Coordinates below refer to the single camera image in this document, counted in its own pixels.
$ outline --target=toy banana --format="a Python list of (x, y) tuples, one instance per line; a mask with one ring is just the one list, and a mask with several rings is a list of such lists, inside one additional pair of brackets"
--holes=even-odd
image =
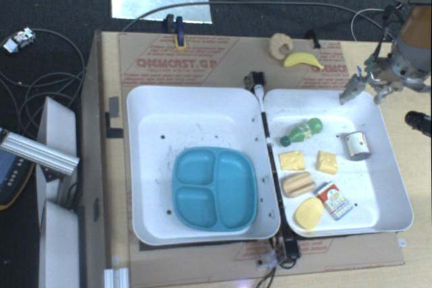
[(318, 62), (318, 59), (313, 54), (305, 53), (305, 52), (292, 53), (288, 55), (288, 57), (283, 62), (283, 66), (285, 67), (291, 67), (297, 64), (308, 64), (308, 65), (316, 66), (320, 69), (320, 71), (324, 69), (324, 66), (322, 66)]

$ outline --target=toy bread roll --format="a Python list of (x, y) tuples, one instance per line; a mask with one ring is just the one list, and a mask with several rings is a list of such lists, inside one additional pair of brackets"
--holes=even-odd
[(288, 35), (282, 34), (280, 32), (274, 34), (271, 37), (269, 44), (270, 55), (277, 60), (285, 59), (286, 56), (280, 51), (283, 46), (291, 51), (294, 47), (292, 39)]
[(312, 191), (315, 186), (315, 182), (309, 172), (291, 174), (282, 183), (283, 191), (289, 198)]

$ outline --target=yellow toy food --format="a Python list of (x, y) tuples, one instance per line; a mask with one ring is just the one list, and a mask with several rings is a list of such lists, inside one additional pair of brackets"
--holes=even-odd
[(282, 183), (283, 191), (289, 198), (297, 197), (315, 188), (309, 172), (295, 173), (286, 177)]
[(303, 151), (289, 151), (279, 154), (281, 169), (284, 171), (303, 171), (304, 157)]
[(316, 66), (320, 69), (320, 71), (324, 69), (324, 66), (322, 66), (318, 62), (318, 59), (313, 54), (305, 53), (305, 52), (292, 53), (288, 55), (288, 57), (283, 62), (283, 66), (285, 67), (291, 67), (297, 64), (308, 64), (308, 65)]
[(297, 223), (307, 231), (314, 229), (323, 216), (324, 205), (318, 198), (308, 198), (300, 204), (294, 214)]
[(338, 172), (336, 155), (320, 150), (318, 154), (317, 170), (328, 174), (336, 174)]
[(288, 51), (293, 48), (292, 40), (288, 35), (276, 33), (270, 39), (269, 51), (273, 58), (277, 60), (284, 60), (285, 55), (281, 53), (281, 48), (286, 47)]

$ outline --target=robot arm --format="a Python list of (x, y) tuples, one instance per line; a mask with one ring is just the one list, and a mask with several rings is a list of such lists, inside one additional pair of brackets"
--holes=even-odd
[(417, 92), (431, 93), (431, 87), (424, 83), (431, 75), (431, 0), (397, 1), (414, 6), (393, 41), (392, 52), (388, 57), (380, 58), (381, 44), (377, 47), (364, 63), (367, 74), (354, 74), (346, 84), (345, 91), (340, 95), (342, 105), (359, 95), (367, 84), (377, 92), (374, 98), (376, 104), (405, 86)]

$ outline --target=green bottle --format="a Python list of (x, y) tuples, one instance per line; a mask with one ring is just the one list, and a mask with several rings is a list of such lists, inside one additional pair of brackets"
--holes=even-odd
[(289, 146), (293, 142), (303, 142), (311, 137), (313, 134), (318, 134), (323, 129), (323, 123), (318, 118), (312, 118), (306, 123), (294, 128), (289, 136), (281, 138), (282, 146)]

